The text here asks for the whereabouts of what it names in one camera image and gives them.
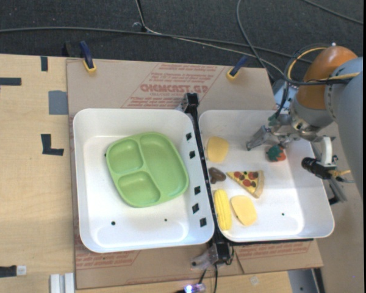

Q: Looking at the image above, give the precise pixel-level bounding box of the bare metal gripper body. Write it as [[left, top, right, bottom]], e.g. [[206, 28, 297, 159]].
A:
[[269, 113, 323, 147]]

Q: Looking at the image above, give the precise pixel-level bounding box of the red strawberry with green top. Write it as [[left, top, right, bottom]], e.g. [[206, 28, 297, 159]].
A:
[[265, 144, 287, 163]]

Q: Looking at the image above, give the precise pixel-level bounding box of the pale yellow potato chip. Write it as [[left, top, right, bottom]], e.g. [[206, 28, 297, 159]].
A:
[[206, 136, 230, 164], [230, 194, 259, 228]]

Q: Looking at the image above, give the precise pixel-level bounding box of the toy pizza slice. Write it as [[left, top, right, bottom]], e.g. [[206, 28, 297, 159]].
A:
[[225, 169, 265, 199]]

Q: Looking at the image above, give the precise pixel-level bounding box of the white plastic tray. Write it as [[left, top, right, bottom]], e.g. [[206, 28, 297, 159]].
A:
[[198, 109, 336, 244], [73, 107, 215, 254]]

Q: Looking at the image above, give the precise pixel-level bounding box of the brown toy mushroom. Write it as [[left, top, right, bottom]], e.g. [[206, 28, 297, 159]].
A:
[[207, 167, 227, 185]]

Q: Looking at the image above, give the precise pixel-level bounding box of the thin black and white rod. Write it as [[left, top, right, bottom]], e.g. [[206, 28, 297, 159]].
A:
[[190, 110, 224, 270]]

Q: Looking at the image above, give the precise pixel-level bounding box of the yellow corn cob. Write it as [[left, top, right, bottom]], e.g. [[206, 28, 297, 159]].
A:
[[213, 189, 233, 232]]

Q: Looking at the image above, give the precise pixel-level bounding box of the brown cardboard board, red print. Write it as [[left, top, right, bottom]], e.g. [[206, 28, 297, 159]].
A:
[[65, 58, 325, 290]]

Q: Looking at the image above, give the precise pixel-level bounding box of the green divided plate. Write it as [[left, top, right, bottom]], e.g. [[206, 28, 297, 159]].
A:
[[105, 131, 190, 209]]

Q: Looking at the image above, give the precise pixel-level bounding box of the black cylinder on white bracket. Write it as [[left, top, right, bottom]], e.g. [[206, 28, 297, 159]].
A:
[[301, 136, 338, 180]]

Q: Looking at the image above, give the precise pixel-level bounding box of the black block with thin wires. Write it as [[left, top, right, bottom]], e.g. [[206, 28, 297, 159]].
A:
[[214, 241, 233, 264], [182, 92, 200, 114]]

